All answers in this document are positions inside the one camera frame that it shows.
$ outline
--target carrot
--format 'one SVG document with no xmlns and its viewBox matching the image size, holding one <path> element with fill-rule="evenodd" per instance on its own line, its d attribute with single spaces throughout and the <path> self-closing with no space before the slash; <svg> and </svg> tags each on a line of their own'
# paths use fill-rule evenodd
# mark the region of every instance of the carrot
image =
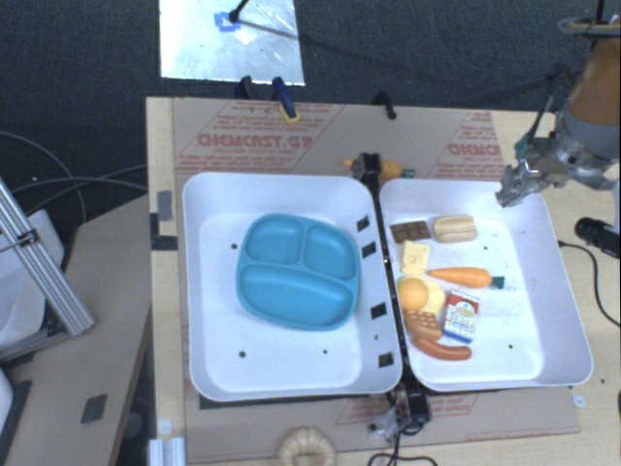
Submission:
<svg viewBox="0 0 621 466">
<path fill-rule="evenodd" d="M 469 286 L 470 288 L 484 288 L 490 283 L 494 283 L 498 288 L 502 288 L 500 279 L 502 277 L 493 278 L 487 270 L 474 267 L 457 267 L 432 269 L 427 271 L 429 276 L 445 280 L 446 282 Z"/>
</svg>

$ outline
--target beige coiled object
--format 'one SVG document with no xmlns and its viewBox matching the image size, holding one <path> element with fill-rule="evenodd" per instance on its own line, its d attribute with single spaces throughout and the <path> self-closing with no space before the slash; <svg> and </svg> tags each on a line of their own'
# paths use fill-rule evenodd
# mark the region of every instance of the beige coiled object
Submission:
<svg viewBox="0 0 621 466">
<path fill-rule="evenodd" d="M 334 466 L 337 454 L 330 440 L 316 428 L 298 428 L 291 433 L 280 446 L 278 458 L 281 466 L 294 466 L 298 455 L 317 454 L 321 457 L 321 466 Z"/>
</svg>

